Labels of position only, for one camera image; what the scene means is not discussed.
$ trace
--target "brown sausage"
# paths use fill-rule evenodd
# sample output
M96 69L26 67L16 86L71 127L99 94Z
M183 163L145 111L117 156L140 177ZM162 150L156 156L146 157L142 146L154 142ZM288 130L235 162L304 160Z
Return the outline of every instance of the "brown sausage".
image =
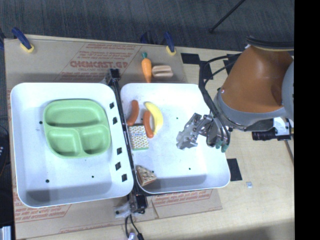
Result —
M126 124L128 126L133 126L138 118L138 115L139 115L138 101L135 99L133 101L131 101L131 107L132 107L131 115L130 115L129 119L126 121Z
M145 134L149 139L154 137L154 132L152 131L150 126L150 117L151 117L151 112L149 110L146 110L143 114L142 122L144 125Z

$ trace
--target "toy pizza slice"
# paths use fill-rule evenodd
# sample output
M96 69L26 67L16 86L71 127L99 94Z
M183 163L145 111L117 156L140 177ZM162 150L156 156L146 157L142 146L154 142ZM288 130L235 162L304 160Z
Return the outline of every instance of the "toy pizza slice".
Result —
M157 176L152 171L140 165L137 165L135 169L141 187L148 185L157 179Z

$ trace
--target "table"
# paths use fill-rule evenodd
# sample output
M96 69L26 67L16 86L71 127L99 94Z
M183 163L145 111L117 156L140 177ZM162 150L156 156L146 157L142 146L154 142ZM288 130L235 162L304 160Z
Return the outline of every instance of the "table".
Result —
M227 53L236 53L235 51L186 47L176 47L176 50L177 56L181 53L196 54L199 55L201 61L207 61ZM223 66L222 61L211 64L212 71ZM182 67L185 81L197 84L199 66L196 64L183 64ZM29 74L23 68L19 70L20 74L17 72L11 73L7 70L8 88L10 88L11 83L22 81L24 73L25 75ZM40 76L33 75L32 77L37 81L41 81ZM207 89L212 97L214 97L217 88L223 84L226 77L227 73L223 71L215 77L214 81L210 81L207 84ZM287 145L284 141L277 140L253 141L250 132L232 132L230 147L225 154L227 159L237 160L242 180L231 181L226 187L217 190L222 209L136 222L136 227L146 240L295 239L294 163L287 146L293 147L293 144ZM50 223L47 227L52 227L54 220ZM125 227L121 224L33 237L32 239L125 240L126 235Z

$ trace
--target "yellow banana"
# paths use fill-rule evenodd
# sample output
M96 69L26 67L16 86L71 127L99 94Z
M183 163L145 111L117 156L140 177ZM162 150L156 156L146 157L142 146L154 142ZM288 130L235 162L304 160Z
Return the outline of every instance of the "yellow banana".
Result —
M157 132L160 130L160 128L164 124L164 117L160 111L160 109L151 102L146 102L145 107L150 111L151 115L153 116L154 120L154 130L153 134L156 135Z

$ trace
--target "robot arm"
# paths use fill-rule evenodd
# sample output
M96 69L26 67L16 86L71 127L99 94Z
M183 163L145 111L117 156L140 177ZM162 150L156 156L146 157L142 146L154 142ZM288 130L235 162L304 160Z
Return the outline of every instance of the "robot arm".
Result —
M176 138L179 149L196 147L202 135L208 146L225 152L234 129L252 132L254 140L291 138L288 119L294 121L294 60L288 50L250 45L235 56L213 100L205 89L204 66L200 66L199 89L210 114L192 116Z

